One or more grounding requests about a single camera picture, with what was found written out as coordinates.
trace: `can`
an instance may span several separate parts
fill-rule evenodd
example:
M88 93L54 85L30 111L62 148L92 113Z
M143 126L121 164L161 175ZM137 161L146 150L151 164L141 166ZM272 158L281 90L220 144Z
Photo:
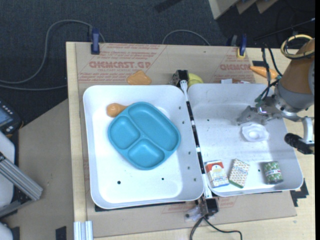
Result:
M278 161L265 163L263 170L268 184L277 184L284 181Z

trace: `black device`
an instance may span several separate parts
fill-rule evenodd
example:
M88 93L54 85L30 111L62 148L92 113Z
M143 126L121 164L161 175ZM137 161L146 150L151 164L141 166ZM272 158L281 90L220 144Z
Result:
M21 125L20 116L8 103L0 98L0 132L10 135Z

